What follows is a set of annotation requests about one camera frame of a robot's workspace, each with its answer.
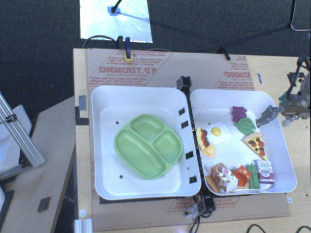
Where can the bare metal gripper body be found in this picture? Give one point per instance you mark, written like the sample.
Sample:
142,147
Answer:
297,109

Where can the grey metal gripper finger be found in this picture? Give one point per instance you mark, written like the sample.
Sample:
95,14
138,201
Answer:
267,115

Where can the green lettuce leaf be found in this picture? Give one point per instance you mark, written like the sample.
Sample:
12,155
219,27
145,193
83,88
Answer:
245,126

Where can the purple grapes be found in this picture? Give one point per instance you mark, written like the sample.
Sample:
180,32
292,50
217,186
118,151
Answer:
238,113

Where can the pizza slice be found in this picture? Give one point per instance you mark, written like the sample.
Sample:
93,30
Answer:
256,144

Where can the white plastic tray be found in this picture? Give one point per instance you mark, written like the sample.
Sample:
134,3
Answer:
274,154
109,101

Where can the white fried egg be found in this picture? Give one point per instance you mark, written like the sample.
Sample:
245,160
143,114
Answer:
217,133

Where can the pink carton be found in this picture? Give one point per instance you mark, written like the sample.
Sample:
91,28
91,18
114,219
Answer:
264,172

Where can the green asparagus bundle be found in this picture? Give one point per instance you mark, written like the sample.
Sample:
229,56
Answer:
253,177

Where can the red carton with star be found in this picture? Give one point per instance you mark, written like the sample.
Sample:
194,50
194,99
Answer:
243,176

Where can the yellow hot dog with ketchup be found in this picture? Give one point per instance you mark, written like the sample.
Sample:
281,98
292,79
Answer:
205,143

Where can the thin black rod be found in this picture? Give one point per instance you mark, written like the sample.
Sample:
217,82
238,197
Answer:
194,130

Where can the orange and white carton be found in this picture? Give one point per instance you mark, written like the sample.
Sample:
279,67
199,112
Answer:
223,177

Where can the brown cardboard board red print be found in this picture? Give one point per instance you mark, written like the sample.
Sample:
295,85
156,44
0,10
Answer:
194,67

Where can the green divided plate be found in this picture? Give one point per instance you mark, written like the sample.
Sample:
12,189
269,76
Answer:
136,149

